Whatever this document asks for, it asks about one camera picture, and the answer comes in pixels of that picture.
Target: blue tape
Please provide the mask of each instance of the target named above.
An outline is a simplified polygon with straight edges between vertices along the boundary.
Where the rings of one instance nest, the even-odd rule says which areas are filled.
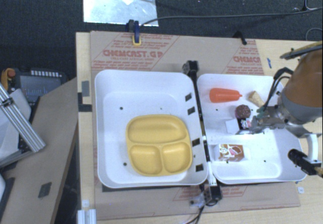
[[[269,68],[272,68],[271,61],[269,58],[267,58],[267,61],[268,61]]]

